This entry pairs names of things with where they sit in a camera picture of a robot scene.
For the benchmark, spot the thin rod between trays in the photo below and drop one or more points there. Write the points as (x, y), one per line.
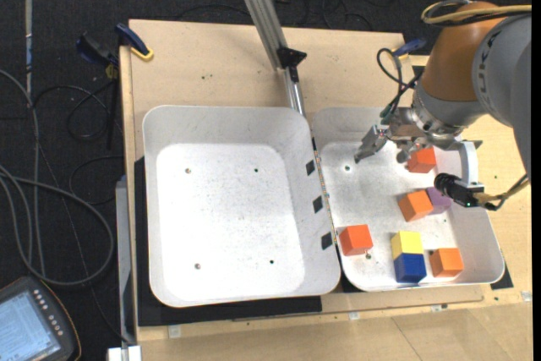
(297, 97)

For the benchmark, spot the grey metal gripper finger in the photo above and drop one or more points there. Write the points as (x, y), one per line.
(372, 141)
(403, 152)

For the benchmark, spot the pale wood board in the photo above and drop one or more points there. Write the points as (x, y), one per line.
(203, 63)

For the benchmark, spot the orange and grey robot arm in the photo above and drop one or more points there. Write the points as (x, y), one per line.
(458, 63)

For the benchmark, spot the red-orange cube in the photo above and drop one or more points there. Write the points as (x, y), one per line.
(422, 162)
(356, 240)

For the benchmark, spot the orange cube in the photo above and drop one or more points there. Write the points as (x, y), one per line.
(416, 206)
(446, 263)

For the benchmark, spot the black cylinder on white bracket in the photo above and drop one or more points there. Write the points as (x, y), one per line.
(454, 188)

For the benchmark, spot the blue cube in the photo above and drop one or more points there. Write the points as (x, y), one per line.
(409, 268)

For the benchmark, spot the white plastic tray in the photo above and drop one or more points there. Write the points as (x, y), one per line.
(230, 215)
(372, 198)

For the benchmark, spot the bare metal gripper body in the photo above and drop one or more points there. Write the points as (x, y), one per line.
(408, 127)

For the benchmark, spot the yellow cube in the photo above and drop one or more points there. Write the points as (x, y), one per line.
(407, 243)

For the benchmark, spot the purple cube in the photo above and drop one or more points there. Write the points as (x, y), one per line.
(440, 202)

